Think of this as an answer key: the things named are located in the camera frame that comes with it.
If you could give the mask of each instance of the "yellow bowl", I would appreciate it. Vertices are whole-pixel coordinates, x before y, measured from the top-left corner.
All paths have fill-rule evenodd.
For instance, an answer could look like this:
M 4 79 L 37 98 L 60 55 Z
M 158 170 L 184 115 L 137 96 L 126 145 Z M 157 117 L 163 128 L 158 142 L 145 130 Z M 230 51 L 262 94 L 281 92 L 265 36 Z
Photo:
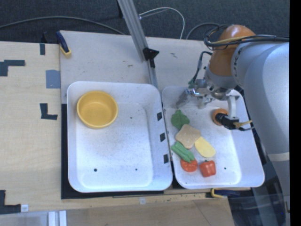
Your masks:
M 82 95 L 77 102 L 77 114 L 92 129 L 111 125 L 117 118 L 118 105 L 106 92 L 94 90 Z

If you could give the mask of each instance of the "orange object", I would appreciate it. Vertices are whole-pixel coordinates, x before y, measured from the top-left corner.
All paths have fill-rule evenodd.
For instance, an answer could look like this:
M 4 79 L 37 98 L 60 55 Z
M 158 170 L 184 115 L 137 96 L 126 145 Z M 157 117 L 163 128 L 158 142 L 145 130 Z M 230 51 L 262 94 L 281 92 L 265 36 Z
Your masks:
M 247 27 L 242 25 L 231 25 L 222 32 L 218 41 L 253 35 L 256 34 Z M 230 45 L 226 48 L 220 47 L 213 51 L 209 62 L 210 71 L 219 76 L 231 76 L 231 59 L 237 47 L 238 44 Z
M 181 167 L 186 172 L 194 172 L 198 169 L 198 162 L 197 160 L 193 160 L 189 163 L 181 159 Z
M 215 162 L 212 160 L 201 163 L 199 169 L 205 178 L 216 174 Z
M 228 111 L 226 111 L 225 109 L 219 108 L 219 109 L 216 109 L 216 110 L 213 112 L 213 114 L 212 114 L 212 120 L 213 120 L 213 122 L 214 122 L 216 125 L 221 126 L 221 124 L 220 124 L 219 122 L 217 122 L 217 120 L 215 119 L 215 116 L 216 116 L 218 113 L 223 113 L 223 114 L 228 115 Z
M 77 113 L 81 121 L 92 129 L 111 125 L 118 115 L 115 99 L 104 91 L 90 91 L 77 102 Z

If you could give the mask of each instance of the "toy food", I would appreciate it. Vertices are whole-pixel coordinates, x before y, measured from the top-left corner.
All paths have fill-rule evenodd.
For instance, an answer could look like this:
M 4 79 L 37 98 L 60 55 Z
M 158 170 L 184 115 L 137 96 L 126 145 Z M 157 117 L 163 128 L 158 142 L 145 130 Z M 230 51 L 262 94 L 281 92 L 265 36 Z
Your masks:
M 186 172 L 194 172 L 198 169 L 198 162 L 197 160 L 193 160 L 189 163 L 181 159 L 181 167 Z
M 203 177 L 209 177 L 216 174 L 215 162 L 214 161 L 205 161 L 199 165 Z
M 194 146 L 203 157 L 213 157 L 215 155 L 215 149 L 203 137 L 197 139 Z
M 175 135 L 175 139 L 187 149 L 191 149 L 195 141 L 201 136 L 201 132 L 188 124 L 184 124 Z
M 178 129 L 181 129 L 184 124 L 189 124 L 189 122 L 188 117 L 184 115 L 181 110 L 176 110 L 171 117 L 172 125 Z
M 191 151 L 187 150 L 180 142 L 176 142 L 171 146 L 171 150 L 180 156 L 184 161 L 191 162 L 195 160 L 194 155 Z

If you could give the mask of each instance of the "black tape marking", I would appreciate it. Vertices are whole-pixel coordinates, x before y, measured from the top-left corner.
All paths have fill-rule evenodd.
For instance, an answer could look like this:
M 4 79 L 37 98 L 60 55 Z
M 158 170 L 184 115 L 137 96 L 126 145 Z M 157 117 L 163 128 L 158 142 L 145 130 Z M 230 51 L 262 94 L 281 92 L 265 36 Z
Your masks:
M 168 154 L 165 154 L 163 158 L 164 158 L 164 164 L 169 162 Z
M 61 73 L 57 70 L 46 70 L 46 88 L 59 89 L 61 87 Z
M 8 66 L 25 66 L 25 60 L 4 60 Z
M 157 114 L 157 120 L 159 121 L 159 120 L 161 120 L 162 119 L 162 112 L 159 112 L 158 114 Z
M 25 66 L 25 60 L 4 60 L 0 62 L 0 76 L 8 75 L 9 66 Z
M 40 43 L 40 55 L 45 55 L 46 50 L 45 50 L 45 44 Z
M 21 205 L 5 205 L 5 190 L 0 190 L 0 214 L 20 213 Z
M 47 120 L 57 120 L 57 115 L 48 115 L 48 104 L 47 103 L 40 103 L 41 108 L 41 119 Z
M 162 141 L 164 141 L 165 140 L 165 133 L 162 133 L 161 135 L 160 135 L 160 141 L 162 142 Z
M 0 62 L 0 76 L 8 75 L 8 65 L 4 62 Z

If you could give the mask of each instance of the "metal pole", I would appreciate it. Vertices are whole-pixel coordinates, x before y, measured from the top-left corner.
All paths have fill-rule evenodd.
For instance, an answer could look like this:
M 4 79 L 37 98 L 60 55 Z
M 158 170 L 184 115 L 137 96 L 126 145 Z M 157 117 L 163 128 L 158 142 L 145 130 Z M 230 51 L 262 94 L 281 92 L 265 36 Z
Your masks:
M 143 50 L 145 48 L 148 48 L 148 44 L 140 23 L 139 15 L 134 6 L 133 0 L 117 0 L 117 1 L 123 13 L 123 17 L 126 21 L 127 27 L 132 36 L 132 39 L 134 41 L 140 59 L 141 61 L 146 60 L 148 63 L 150 83 L 158 88 L 155 68 L 154 66 L 151 66 L 150 60 L 146 59 L 143 53 Z

